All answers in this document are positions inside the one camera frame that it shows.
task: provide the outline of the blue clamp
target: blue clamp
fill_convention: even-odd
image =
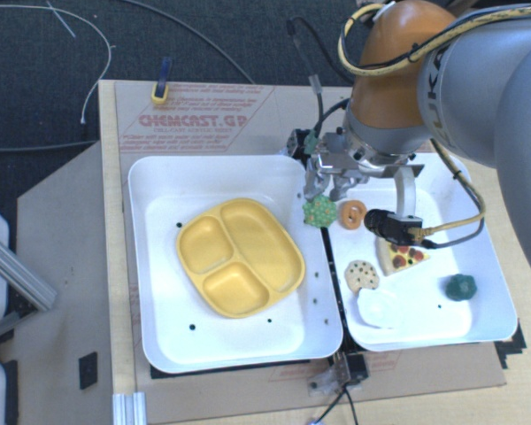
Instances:
[[[153,104],[164,104],[167,100],[167,94],[169,93],[169,85],[167,85],[167,79],[171,72],[171,66],[173,61],[171,57],[164,57],[161,63],[161,70],[159,72],[159,80],[153,86],[151,91],[151,101]]]

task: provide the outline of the white cable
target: white cable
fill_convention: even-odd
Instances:
[[[389,8],[391,8],[394,4],[396,4],[396,1],[395,0],[392,0],[391,2],[389,2],[388,4],[384,4],[379,10],[378,12],[376,12],[373,17],[372,17],[372,21],[375,22],[377,19],[380,18],[380,16],[386,11],[388,10]]]
[[[55,14],[55,17],[56,17],[57,19],[59,19],[59,22],[61,22],[61,24],[63,24],[63,27],[65,27],[65,28],[67,29],[67,31],[71,34],[71,36],[72,36],[73,38],[76,38],[77,35],[76,35],[76,34],[74,33],[74,31],[69,27],[69,24],[67,24],[67,23],[65,22],[65,19],[63,19],[63,18],[59,15],[59,13],[55,11],[55,8],[53,8],[53,5],[50,3],[50,1],[49,1],[49,0],[46,0],[46,2],[47,2],[47,5],[53,10],[53,14]]]
[[[73,18],[76,18],[76,19],[80,20],[81,22],[84,22],[89,27],[92,27],[93,30],[95,30],[98,33],[98,35],[103,39],[104,43],[106,44],[106,49],[108,50],[108,58],[106,60],[106,66],[104,67],[104,70],[98,76],[98,79],[96,79],[95,84],[92,86],[92,88],[88,92],[87,97],[85,98],[85,102],[84,102],[84,104],[82,106],[81,124],[82,125],[86,124],[87,121],[85,120],[85,111],[87,110],[87,106],[89,105],[89,100],[92,97],[92,94],[95,92],[95,89],[98,86],[98,82],[100,82],[104,78],[104,76],[106,75],[106,73],[108,71],[108,68],[110,67],[110,64],[112,62],[112,47],[111,47],[110,43],[108,42],[108,39],[106,38],[106,36],[104,36],[104,33],[102,31],[100,31],[100,28],[98,28],[95,24],[93,24],[89,20],[86,20],[86,19],[82,18],[81,16],[79,16],[77,14],[74,14],[73,12],[69,12],[69,11],[66,11],[66,10],[61,10],[61,9],[55,8],[53,6],[34,6],[34,5],[24,5],[24,4],[0,4],[0,9],[4,9],[4,8],[6,8],[6,9],[7,8],[17,8],[17,9],[25,9],[25,10],[44,10],[44,11],[53,12],[54,14],[61,12],[63,14],[66,14],[67,16],[71,16]]]
[[[199,32],[198,30],[194,29],[193,27],[191,27],[189,24],[183,22],[181,19],[173,16],[172,14],[169,14],[168,12],[163,12],[161,10],[159,10],[158,8],[156,8],[155,6],[151,6],[149,4],[144,4],[142,2],[138,2],[136,0],[114,0],[116,2],[123,2],[125,4],[131,4],[133,6],[138,6],[140,8],[143,8],[144,10],[148,10],[148,11],[151,11],[151,12],[154,12],[155,14],[158,14],[159,16],[162,16],[166,19],[169,19],[171,21],[173,21],[174,23],[180,25],[181,27],[185,28],[186,30],[188,30],[191,34],[193,35],[196,35],[198,36],[199,38],[201,38],[205,43],[207,43],[208,45],[210,45],[213,49],[215,49],[222,57],[224,57],[233,67],[235,67],[238,72],[243,75],[246,80],[251,83],[252,85],[255,85],[256,82],[253,81],[253,79],[248,75],[248,73],[246,73],[242,67],[240,65],[238,65],[233,59],[232,57],[230,57],[225,51],[223,51],[215,42],[211,41],[208,37],[206,37],[205,35],[203,35],[201,32]]]

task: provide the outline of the white tray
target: white tray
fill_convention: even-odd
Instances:
[[[142,315],[150,364],[167,373],[321,359],[342,341],[342,323],[321,234],[303,222],[304,169],[282,155],[147,157],[130,169]],[[265,205],[303,253],[296,291],[243,319],[211,309],[175,251],[177,223],[229,199]]]
[[[468,177],[464,165],[455,160]],[[425,165],[415,180],[416,215],[423,219],[423,227],[434,227],[477,213],[474,203],[436,154],[420,153],[414,162]],[[395,183],[393,180],[370,180],[349,190],[343,201],[349,199],[363,201],[368,210],[378,208],[394,212]],[[476,228],[477,224],[454,228],[438,232],[429,239],[444,243],[472,233]],[[367,350],[497,341],[515,332],[517,315],[486,227],[464,243],[428,250],[430,259],[390,276],[381,272],[376,237],[364,225],[351,231],[334,223],[328,231],[350,334]],[[395,321],[393,328],[370,326],[362,319],[358,297],[344,278],[346,267],[355,259],[372,263],[380,275],[378,289],[361,290],[359,300],[383,299],[381,303],[388,304],[384,313],[391,313],[387,319]],[[478,291],[469,301],[455,302],[444,294],[446,282],[458,273],[470,274],[476,281]]]

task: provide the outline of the metal bracket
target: metal bracket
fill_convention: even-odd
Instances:
[[[55,302],[57,292],[39,276],[31,272],[17,255],[0,242],[0,276],[3,277],[21,296],[35,307],[46,312]],[[12,312],[0,320],[0,336],[12,330],[26,315]]]
[[[145,407],[145,393],[132,395],[116,393],[112,395],[113,425],[148,425]]]
[[[332,395],[345,384],[359,386],[369,377],[364,355],[360,352],[338,351],[333,356],[332,362],[327,370],[307,380],[311,397]]]
[[[510,340],[495,342],[495,346],[499,362],[502,365],[502,368],[505,370],[508,368],[507,356],[509,354],[521,354],[523,350],[527,348],[525,337],[523,336],[523,331],[521,330],[521,324],[519,322],[517,323],[517,329]]]
[[[417,192],[415,189],[415,173],[410,166],[398,168],[393,176],[396,182],[397,209],[400,217],[415,215]]]

